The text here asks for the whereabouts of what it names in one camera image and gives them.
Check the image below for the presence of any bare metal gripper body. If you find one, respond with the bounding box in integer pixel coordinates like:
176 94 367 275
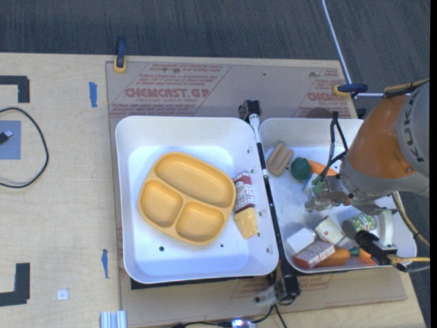
319 174 353 208

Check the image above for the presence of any white and blue packet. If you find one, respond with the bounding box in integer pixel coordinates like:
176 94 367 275
302 172 320 196

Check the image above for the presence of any white plastic tray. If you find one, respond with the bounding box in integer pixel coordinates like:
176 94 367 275
258 117 419 274
115 115 281 284

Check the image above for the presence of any white carton with orange print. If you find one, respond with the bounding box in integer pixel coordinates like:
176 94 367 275
313 215 346 246

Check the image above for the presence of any green broccoli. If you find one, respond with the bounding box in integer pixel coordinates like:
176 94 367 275
290 156 313 182

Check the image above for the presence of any white box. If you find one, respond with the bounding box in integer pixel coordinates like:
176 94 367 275
285 227 317 254

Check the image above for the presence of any green and white can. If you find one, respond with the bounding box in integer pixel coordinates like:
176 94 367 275
341 213 378 234

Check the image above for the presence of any orange and white carton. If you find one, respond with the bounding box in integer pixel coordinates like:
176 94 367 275
292 239 337 270

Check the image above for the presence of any tan bread bun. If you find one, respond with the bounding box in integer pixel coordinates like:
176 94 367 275
266 141 295 178

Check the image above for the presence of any orange carrot with green top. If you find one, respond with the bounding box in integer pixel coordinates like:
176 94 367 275
315 246 361 268

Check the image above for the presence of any thin black and white rod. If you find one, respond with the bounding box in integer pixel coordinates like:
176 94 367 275
249 113 295 279

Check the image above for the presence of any small orange toy food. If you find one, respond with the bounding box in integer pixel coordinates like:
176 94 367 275
358 247 377 264

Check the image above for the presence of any yellow cheese wedge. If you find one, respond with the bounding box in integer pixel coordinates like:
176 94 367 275
233 206 259 240

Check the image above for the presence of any red and white carton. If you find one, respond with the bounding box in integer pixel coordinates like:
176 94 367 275
232 171 257 215

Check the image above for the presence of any yellow divided plate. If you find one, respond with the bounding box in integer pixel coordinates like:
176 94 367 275
137 151 238 247

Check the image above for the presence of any brown cardboard board red print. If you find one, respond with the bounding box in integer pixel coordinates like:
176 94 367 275
105 59 408 320

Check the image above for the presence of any black cylinder on white bracket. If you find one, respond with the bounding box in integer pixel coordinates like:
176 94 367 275
354 208 399 267

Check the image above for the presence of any black block with thin wires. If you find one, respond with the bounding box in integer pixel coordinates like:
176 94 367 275
279 262 302 299
238 99 262 122

